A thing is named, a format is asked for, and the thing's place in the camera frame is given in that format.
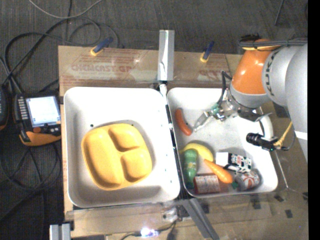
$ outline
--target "toy banana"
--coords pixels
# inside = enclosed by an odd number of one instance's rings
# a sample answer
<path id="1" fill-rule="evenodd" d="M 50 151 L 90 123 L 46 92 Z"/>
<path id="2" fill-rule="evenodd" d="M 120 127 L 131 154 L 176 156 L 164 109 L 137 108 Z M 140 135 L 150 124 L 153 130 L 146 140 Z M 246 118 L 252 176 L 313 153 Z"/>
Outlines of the toy banana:
<path id="1" fill-rule="evenodd" d="M 179 151 L 180 154 L 185 152 L 186 150 L 194 149 L 197 151 L 198 155 L 203 157 L 204 159 L 209 160 L 210 162 L 214 161 L 214 155 L 211 153 L 210 149 L 204 145 L 198 143 L 189 143 L 182 150 Z"/>

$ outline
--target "gray carpet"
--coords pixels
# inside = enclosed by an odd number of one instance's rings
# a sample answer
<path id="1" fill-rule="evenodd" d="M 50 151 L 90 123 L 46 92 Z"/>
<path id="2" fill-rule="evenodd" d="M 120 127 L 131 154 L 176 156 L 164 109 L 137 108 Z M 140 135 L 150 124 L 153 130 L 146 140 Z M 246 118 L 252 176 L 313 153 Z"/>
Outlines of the gray carpet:
<path id="1" fill-rule="evenodd" d="M 68 15 L 70 0 L 33 1 L 51 14 Z M 96 1 L 72 0 L 70 15 L 83 12 Z M 176 51 L 202 52 L 213 40 L 213 53 L 242 54 L 237 42 L 244 35 L 259 34 L 271 40 L 308 37 L 308 0 L 284 0 L 275 25 L 281 1 L 104 0 L 82 15 L 98 23 L 100 37 L 96 27 L 86 25 L 87 20 L 74 18 L 64 21 L 50 32 L 55 38 L 44 38 L 34 52 L 17 66 L 14 76 L 22 91 L 29 93 L 38 92 L 56 80 L 59 77 L 58 45 L 68 45 L 66 41 L 93 46 L 93 42 L 113 36 L 111 47 L 157 50 L 159 30 L 168 29 L 175 31 Z M 28 0 L 0 0 L 0 3 L 0 56 L 6 57 L 13 67 L 40 35 L 22 36 L 9 47 L 7 44 L 24 33 L 44 33 L 59 19 L 41 12 Z M 1 82 L 5 78 L 6 72 L 0 66 Z M 57 87 L 56 84 L 50 86 L 52 90 Z M 1 133 L 1 160 L 8 171 L 13 171 L 26 147 L 21 144 L 12 123 Z M 61 144 L 55 145 L 60 153 Z M 55 161 L 52 147 L 34 148 L 32 154 L 45 177 Z M 26 155 L 16 176 L 25 185 L 37 184 L 30 154 Z M 0 239 L 49 239 L 49 225 L 64 220 L 62 178 L 59 177 L 51 188 L 32 197 L 7 181 L 3 173 L 0 173 L 0 182 Z"/>

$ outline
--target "toy bottle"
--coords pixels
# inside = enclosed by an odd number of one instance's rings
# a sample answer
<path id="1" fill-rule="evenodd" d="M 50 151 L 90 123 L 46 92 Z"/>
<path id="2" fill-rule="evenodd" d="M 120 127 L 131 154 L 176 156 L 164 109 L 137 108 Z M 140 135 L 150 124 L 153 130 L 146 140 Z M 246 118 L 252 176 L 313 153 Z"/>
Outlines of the toy bottle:
<path id="1" fill-rule="evenodd" d="M 183 175 L 185 186 L 187 189 L 194 189 L 194 177 L 197 174 L 197 151 L 195 149 L 187 149 L 183 152 L 183 156 Z"/>

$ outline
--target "blue clamp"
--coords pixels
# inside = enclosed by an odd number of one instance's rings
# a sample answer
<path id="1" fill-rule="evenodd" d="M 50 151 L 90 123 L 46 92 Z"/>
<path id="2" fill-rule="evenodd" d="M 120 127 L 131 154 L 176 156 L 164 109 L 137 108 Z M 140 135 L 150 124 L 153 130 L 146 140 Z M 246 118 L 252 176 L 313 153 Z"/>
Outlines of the blue clamp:
<path id="1" fill-rule="evenodd" d="M 110 36 L 108 38 L 106 38 L 105 40 L 103 40 L 102 42 L 100 42 L 97 46 L 93 47 L 91 50 L 90 50 L 90 53 L 93 55 L 93 56 L 97 56 L 99 53 L 102 52 L 103 48 L 104 47 L 107 47 L 109 44 L 111 44 L 113 42 L 113 38 Z"/>
<path id="2" fill-rule="evenodd" d="M 212 51 L 212 47 L 214 46 L 215 42 L 211 41 L 208 45 L 208 47 L 204 50 L 204 52 L 201 54 L 200 61 L 206 63 L 209 60 L 209 55 Z"/>

